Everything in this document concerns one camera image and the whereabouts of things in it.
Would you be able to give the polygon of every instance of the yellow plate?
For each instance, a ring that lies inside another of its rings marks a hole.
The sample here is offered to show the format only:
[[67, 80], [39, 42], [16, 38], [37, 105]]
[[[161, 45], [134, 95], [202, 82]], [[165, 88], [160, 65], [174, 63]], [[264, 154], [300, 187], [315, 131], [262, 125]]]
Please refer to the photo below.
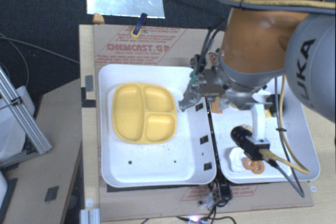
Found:
[[176, 121], [174, 97], [162, 86], [131, 82], [120, 85], [114, 92], [113, 129], [126, 142], [166, 142], [175, 134]]

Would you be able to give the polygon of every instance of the blue and yellow clamp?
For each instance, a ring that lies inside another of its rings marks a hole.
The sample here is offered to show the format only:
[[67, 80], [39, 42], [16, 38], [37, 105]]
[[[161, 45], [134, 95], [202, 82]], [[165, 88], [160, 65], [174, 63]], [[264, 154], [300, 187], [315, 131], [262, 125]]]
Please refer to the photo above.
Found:
[[143, 26], [146, 22], [146, 19], [147, 19], [147, 14], [146, 13], [142, 13], [139, 20], [138, 20], [138, 23], [136, 26], [133, 27], [132, 31], [131, 31], [131, 36], [133, 38], [138, 38], [140, 36], [140, 33], [141, 33], [141, 26]]

